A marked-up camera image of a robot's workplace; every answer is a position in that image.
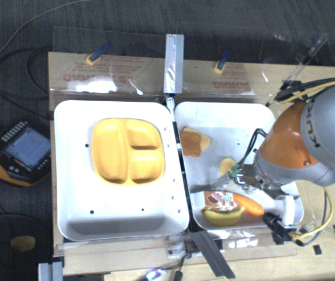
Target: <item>blue clamp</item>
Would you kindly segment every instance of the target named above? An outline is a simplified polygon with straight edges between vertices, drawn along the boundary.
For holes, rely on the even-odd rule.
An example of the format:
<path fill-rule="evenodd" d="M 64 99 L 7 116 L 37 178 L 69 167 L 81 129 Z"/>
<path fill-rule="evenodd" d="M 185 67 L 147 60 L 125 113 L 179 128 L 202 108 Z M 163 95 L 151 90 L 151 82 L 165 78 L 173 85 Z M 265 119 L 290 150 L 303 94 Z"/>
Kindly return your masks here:
<path fill-rule="evenodd" d="M 214 68 L 215 72 L 221 73 L 223 71 L 223 69 L 225 68 L 226 61 L 228 60 L 229 56 L 230 56 L 230 51 L 226 50 L 223 53 L 222 58 L 218 60 L 217 63 L 215 64 L 215 68 Z"/>
<path fill-rule="evenodd" d="M 111 43 L 106 43 L 98 48 L 92 54 L 87 56 L 87 63 L 93 66 L 97 61 L 101 59 L 101 55 L 105 54 L 108 50 L 110 50 L 112 46 L 113 45 Z"/>

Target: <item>orange carrot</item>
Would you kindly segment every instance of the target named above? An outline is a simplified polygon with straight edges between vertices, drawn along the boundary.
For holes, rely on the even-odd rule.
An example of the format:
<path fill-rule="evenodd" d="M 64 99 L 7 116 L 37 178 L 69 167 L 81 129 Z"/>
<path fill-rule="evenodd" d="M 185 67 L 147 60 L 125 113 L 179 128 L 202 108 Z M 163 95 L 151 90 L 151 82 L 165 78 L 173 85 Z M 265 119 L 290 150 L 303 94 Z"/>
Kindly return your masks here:
<path fill-rule="evenodd" d="M 256 217 L 265 214 L 265 210 L 263 209 L 262 205 L 252 199 L 233 193 L 233 200 L 238 205 L 244 206 L 246 211 L 252 215 L 255 215 Z"/>

